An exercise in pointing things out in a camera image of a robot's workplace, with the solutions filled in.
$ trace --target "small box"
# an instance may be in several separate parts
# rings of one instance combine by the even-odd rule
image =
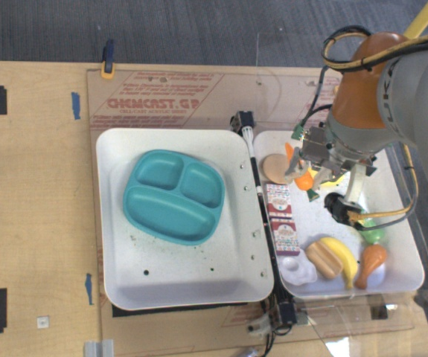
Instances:
[[[269,218],[291,218],[290,187],[281,184],[266,184],[266,209]]]
[[[275,250],[278,256],[294,257],[300,254],[300,245],[292,219],[271,218]]]

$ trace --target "black cable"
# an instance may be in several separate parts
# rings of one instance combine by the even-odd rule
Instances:
[[[270,351],[273,348],[273,343],[275,342],[275,333],[272,332],[269,335],[266,336],[266,346],[265,346],[265,352],[263,352],[263,354],[261,355],[261,357],[266,357],[268,355],[268,353],[270,353]]]
[[[374,58],[374,56],[366,57],[367,62],[364,59],[358,59],[354,62],[350,60],[334,60],[328,57],[327,53],[332,45],[339,41],[342,38],[349,36],[358,36],[358,37],[368,37],[371,35],[371,32],[359,25],[349,25],[343,28],[336,30],[332,33],[324,42],[321,49],[321,56],[325,63],[332,68],[333,70],[339,71],[341,73],[352,72],[352,71],[360,71],[360,70],[371,70],[373,66],[379,65],[385,61],[389,61],[393,58],[400,57],[407,54],[416,53],[419,51],[427,51],[428,50],[428,36],[421,37],[419,43],[416,40],[411,40],[412,43],[404,43],[403,45],[399,44],[396,47],[392,47],[387,54],[383,56]],[[351,65],[350,67],[342,67],[341,65],[347,65],[349,63],[355,63],[356,65]]]
[[[268,297],[268,302],[269,302],[269,310],[272,310],[273,307],[275,306],[275,294],[270,294]]]
[[[370,231],[370,230],[377,230],[377,229],[381,229],[381,228],[387,228],[388,226],[393,226],[399,222],[402,222],[403,220],[408,219],[409,216],[412,213],[414,213],[415,206],[417,204],[417,196],[412,198],[412,199],[414,201],[412,202],[411,208],[401,218],[398,218],[398,219],[395,219],[394,221],[386,222],[386,223],[383,223],[380,225],[371,226],[371,227],[362,226],[360,223],[357,222],[356,225],[354,226],[354,228],[358,231]]]
[[[300,125],[304,127],[307,120],[310,118],[311,115],[313,115],[313,110],[315,108],[316,102],[319,99],[319,95],[321,94],[321,90],[323,87],[323,81],[325,80],[325,73],[330,67],[327,65],[324,65],[321,69],[321,72],[319,73],[319,79],[318,79],[318,87],[316,88],[315,97],[313,98],[313,102],[311,103],[310,108],[308,109],[308,112],[304,116],[304,118],[301,120]]]
[[[273,332],[277,335],[277,336],[285,336],[288,333],[290,333],[291,329],[293,328],[293,325],[289,325],[287,327],[278,327],[276,328]]]
[[[428,42],[425,42],[424,44],[409,46],[407,48],[400,49],[399,51],[393,51],[390,54],[385,55],[384,57],[376,59],[375,61],[361,62],[361,66],[350,67],[350,68],[341,68],[341,69],[336,69],[333,67],[331,67],[331,68],[333,70],[340,71],[341,73],[350,73],[353,71],[370,70],[373,66],[379,65],[380,63],[392,60],[393,58],[406,56],[407,54],[417,53],[419,51],[428,51]],[[346,64],[346,63],[350,62],[350,61],[334,61],[334,60],[329,59],[327,57],[325,57],[325,60],[327,60],[329,62],[335,62],[337,64]]]
[[[318,107],[317,109],[314,109],[312,112],[309,112],[308,114],[306,114],[306,116],[301,121],[301,125],[304,126],[306,124],[306,122],[308,121],[308,119],[310,119],[313,115],[315,115],[315,113],[322,111],[322,110],[329,110],[332,106],[333,106],[332,104],[325,104],[323,106]]]
[[[260,302],[260,306],[261,306],[261,308],[262,308],[262,310],[263,310],[263,313],[266,313],[266,304],[265,304],[265,300],[262,300],[262,301]]]

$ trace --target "yellow pole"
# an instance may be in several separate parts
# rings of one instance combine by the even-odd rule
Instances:
[[[428,25],[428,2],[424,5],[421,12],[415,17],[414,21],[404,32],[404,36],[410,39],[419,37]]]

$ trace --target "yellow cable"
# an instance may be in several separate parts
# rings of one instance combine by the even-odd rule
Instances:
[[[411,210],[412,205],[414,204],[414,200],[417,199],[419,195],[419,185],[417,181],[417,175],[415,174],[415,170],[412,163],[412,156],[410,155],[410,151],[407,145],[401,144],[402,149],[404,151],[404,155],[406,157],[407,165],[409,166],[410,172],[412,174],[412,179],[414,181],[415,187],[415,197],[412,197],[411,202],[403,209],[393,210],[393,211],[384,211],[379,213],[355,213],[353,211],[348,211],[348,216],[351,221],[358,222],[362,219],[366,218],[380,218],[380,217],[389,217],[389,216],[397,216],[399,214],[405,214],[409,210]]]
[[[410,38],[410,41],[414,41],[415,39],[420,39],[419,36],[422,34],[422,32],[425,30],[425,28],[428,25],[428,2],[427,4],[424,6],[424,8],[422,9],[422,11],[417,15],[417,17],[414,19],[414,21],[411,23],[411,25],[406,29],[406,31],[404,32],[404,36]],[[383,51],[382,53],[389,53],[391,51],[394,51],[393,48],[397,48],[397,47],[401,47],[401,45],[405,46],[410,46],[410,41],[407,42],[403,42],[402,44],[396,45],[392,48],[386,49],[385,51]],[[405,144],[401,144],[402,145],[402,149],[404,151],[404,155],[406,157],[407,160],[407,164],[409,165],[411,174],[412,174],[412,179],[414,181],[414,186],[415,186],[415,198],[412,198],[411,202],[409,203],[409,205],[407,205],[405,208],[400,209],[400,210],[393,210],[393,211],[387,211],[387,212],[379,212],[379,213],[355,213],[353,211],[348,211],[348,215],[349,215],[349,219],[351,221],[354,222],[358,222],[362,219],[367,219],[367,218],[380,218],[380,217],[385,217],[385,216],[397,216],[400,214],[405,214],[407,213],[409,210],[411,210],[412,205],[414,203],[414,199],[417,199],[418,194],[419,194],[419,186],[418,186],[418,181],[417,181],[417,175],[415,174],[415,170],[414,170],[414,164],[412,163],[412,157],[410,155],[410,151],[409,151],[409,147]]]
[[[415,17],[414,21],[404,32],[404,36],[410,39],[417,38],[424,32],[428,25],[428,2],[424,5],[421,12]]]
[[[350,36],[358,36],[358,35],[363,36],[362,34],[359,34],[359,33],[345,33],[345,34],[342,34],[342,35],[339,35],[338,37],[336,37],[335,39],[330,41],[328,44],[326,44],[326,46],[325,46],[325,57],[328,56],[328,52],[329,52],[331,46],[335,42],[337,42],[338,39],[350,37]],[[330,68],[337,70],[337,71],[341,71],[342,69],[347,69],[347,68],[363,67],[364,65],[367,65],[370,62],[379,60],[379,59],[381,59],[385,56],[388,56],[388,55],[390,55],[396,51],[400,51],[400,50],[402,50],[404,48],[408,48],[410,46],[420,45],[420,44],[423,44],[425,42],[428,42],[428,35],[418,37],[418,38],[414,38],[414,39],[409,39],[409,40],[402,42],[398,45],[394,45],[390,48],[387,48],[384,51],[380,51],[379,53],[373,54],[372,56],[369,56],[369,57],[364,57],[364,58],[359,59],[357,61],[351,61],[351,62],[346,62],[346,63],[338,63],[338,62],[330,61],[328,59],[324,59],[324,61],[325,61],[325,65],[327,65]]]

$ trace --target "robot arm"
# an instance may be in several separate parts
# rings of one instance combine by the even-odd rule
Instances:
[[[351,61],[328,58],[335,41],[358,35],[365,40]],[[408,40],[347,27],[325,41],[323,57],[344,74],[325,125],[304,132],[301,157],[330,181],[351,172],[346,196],[333,194],[325,206],[336,221],[355,226],[364,177],[375,171],[374,155],[388,144],[416,148],[428,179],[428,36]]]

